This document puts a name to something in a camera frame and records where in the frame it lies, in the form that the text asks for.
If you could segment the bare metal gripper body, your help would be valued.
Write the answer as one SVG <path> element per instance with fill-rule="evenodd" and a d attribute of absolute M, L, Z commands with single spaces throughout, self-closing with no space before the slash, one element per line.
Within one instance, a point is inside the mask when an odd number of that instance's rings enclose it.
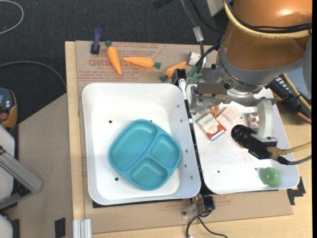
<path fill-rule="evenodd" d="M 233 69 L 241 72 L 242 78 L 233 75 L 220 63 L 204 68 L 196 82 L 198 95 L 224 103 L 233 101 L 242 106 L 256 106 L 254 94 L 263 88 L 263 84 L 256 82 L 252 74 L 247 76 L 245 71 Z"/>

